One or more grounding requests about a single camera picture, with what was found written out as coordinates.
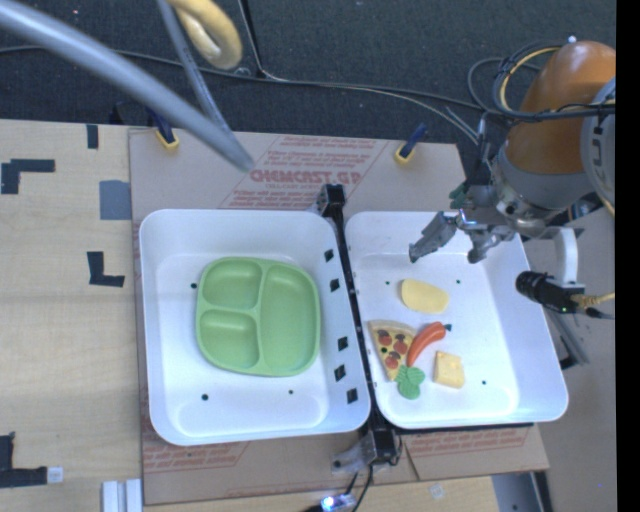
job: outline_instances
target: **toy carrot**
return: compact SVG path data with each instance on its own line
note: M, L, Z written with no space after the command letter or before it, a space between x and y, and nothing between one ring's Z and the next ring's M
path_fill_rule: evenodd
M447 331L451 330L451 324L444 325L442 322L433 322L422 329L409 347L407 354L407 366L413 366L422 351L434 341L444 338Z

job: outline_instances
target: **green plate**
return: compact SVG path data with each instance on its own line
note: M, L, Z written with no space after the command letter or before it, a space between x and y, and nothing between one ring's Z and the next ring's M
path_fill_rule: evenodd
M226 257L204 269L196 337L204 357L240 373L303 372L320 346L320 300L304 270L287 263Z

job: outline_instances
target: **yellow cheese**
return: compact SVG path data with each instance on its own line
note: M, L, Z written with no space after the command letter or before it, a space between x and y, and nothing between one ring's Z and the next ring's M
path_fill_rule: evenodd
M404 279L400 295L405 306L422 313L442 313L449 305L449 294L417 279Z
M461 388L464 384L464 370L460 356L437 351L433 381L452 388Z

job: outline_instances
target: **black tape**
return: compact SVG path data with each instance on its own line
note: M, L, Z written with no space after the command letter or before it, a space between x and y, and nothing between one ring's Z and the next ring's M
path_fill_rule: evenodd
M0 488L27 487L47 483L47 467L36 469L14 469L12 463L13 438L15 433L0 436Z
M17 194L22 172L54 172L55 160L11 159L2 164L2 186L0 194Z
M20 173L11 164L2 164L2 188L0 194L17 194L20 184Z
M87 148L98 149L98 125L87 125Z
M89 284L100 286L124 286L124 276L105 276L104 275L104 253L98 251L87 252L87 260L89 261L89 272L91 277Z

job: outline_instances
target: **cardboard box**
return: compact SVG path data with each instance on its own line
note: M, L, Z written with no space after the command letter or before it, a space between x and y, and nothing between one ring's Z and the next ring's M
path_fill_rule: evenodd
M342 491L352 474L334 474L332 459L358 442L358 432L180 447L163 441L149 420L137 232L163 208L304 210L324 183L340 183L345 216L358 211L449 210L448 193L463 180L453 145L421 143L411 162L393 154L402 141L277 134L237 134L254 156L249 173L233 169L189 134L168 152L153 130L130 134L136 322L145 504L322 490ZM403 435L396 466L377 468L374 485L513 471L548 462L535 425ZM361 472L358 485L366 478Z

